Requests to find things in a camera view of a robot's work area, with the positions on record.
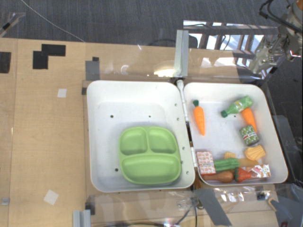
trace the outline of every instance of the green bottle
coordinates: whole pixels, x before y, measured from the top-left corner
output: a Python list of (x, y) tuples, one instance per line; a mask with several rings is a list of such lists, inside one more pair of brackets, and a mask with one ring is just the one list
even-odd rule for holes
[(223, 118), (227, 117), (229, 114), (237, 114), (243, 111), (245, 108), (250, 107), (252, 105), (252, 100), (249, 96), (245, 96), (236, 102), (232, 103), (228, 109), (223, 110), (221, 115)]

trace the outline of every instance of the gray carpet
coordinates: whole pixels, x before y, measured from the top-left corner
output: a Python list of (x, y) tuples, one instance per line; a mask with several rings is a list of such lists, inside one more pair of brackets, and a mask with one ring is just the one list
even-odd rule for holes
[[(266, 0), (24, 0), (56, 25), (86, 42), (147, 45), (176, 38), (183, 20), (277, 26), (258, 15)], [(272, 9), (285, 12), (285, 0)], [(78, 41), (29, 10), (20, 0), (0, 0), (0, 12), (26, 12), (8, 37)], [(174, 46), (161, 41), (157, 45)], [(275, 111), (288, 117), (302, 148), (302, 62), (285, 61), (268, 83)]]

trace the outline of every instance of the wooden table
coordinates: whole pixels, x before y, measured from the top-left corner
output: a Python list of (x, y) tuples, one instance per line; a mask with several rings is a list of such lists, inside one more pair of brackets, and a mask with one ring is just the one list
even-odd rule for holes
[[(66, 56), (50, 56), (48, 70), (34, 70), (33, 51), (40, 51), (41, 44), (64, 44)], [(0, 198), (10, 197), (9, 205), (0, 205), (0, 227), (71, 227), (72, 212), (84, 210), (87, 192), (104, 203), (103, 217), (92, 216), (94, 226), (100, 226), (100, 218), (105, 221), (106, 217), (115, 218), (112, 221), (149, 218), (140, 207), (145, 200), (155, 215), (165, 211), (168, 216), (173, 214), (176, 198), (167, 192), (121, 195), (121, 205), (121, 201), (112, 201), (112, 195), (87, 189), (91, 186), (86, 170), (81, 90), (85, 61), (92, 57), (99, 57), (100, 72), (106, 73), (103, 79), (120, 79), (122, 72), (129, 75), (128, 79), (153, 80), (154, 71), (172, 65), (174, 48), (2, 38), (0, 51), (12, 53), (10, 72), (0, 74)], [(201, 66), (203, 58), (218, 56), (232, 57), (231, 52), (191, 49), (189, 74), (238, 82), (234, 67)], [(218, 74), (228, 77), (213, 77)], [(66, 97), (57, 97), (59, 89), (67, 90)], [(266, 188), (275, 195), (273, 186)], [(44, 201), (49, 190), (59, 195), (54, 205)], [(265, 201), (249, 204), (226, 205), (234, 226), (243, 226), (248, 216), (257, 217), (252, 226), (277, 226), (275, 214)], [(198, 226), (213, 226), (205, 210), (198, 214)], [(182, 226), (193, 223), (194, 217), (190, 216)]]

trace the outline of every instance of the white tape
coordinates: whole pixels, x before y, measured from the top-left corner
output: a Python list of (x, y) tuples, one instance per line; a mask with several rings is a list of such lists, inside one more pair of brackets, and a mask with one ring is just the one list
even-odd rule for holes
[(66, 97), (67, 89), (59, 89), (57, 97)]
[(52, 190), (48, 190), (46, 196), (44, 197), (44, 201), (51, 205), (55, 205), (58, 197), (59, 194), (53, 192)]

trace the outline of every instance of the green plate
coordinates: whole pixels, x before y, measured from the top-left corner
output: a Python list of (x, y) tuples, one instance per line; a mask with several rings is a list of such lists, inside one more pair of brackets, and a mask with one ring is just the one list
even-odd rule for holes
[(175, 181), (181, 159), (175, 136), (162, 127), (132, 127), (119, 138), (120, 168), (134, 184), (155, 185)]

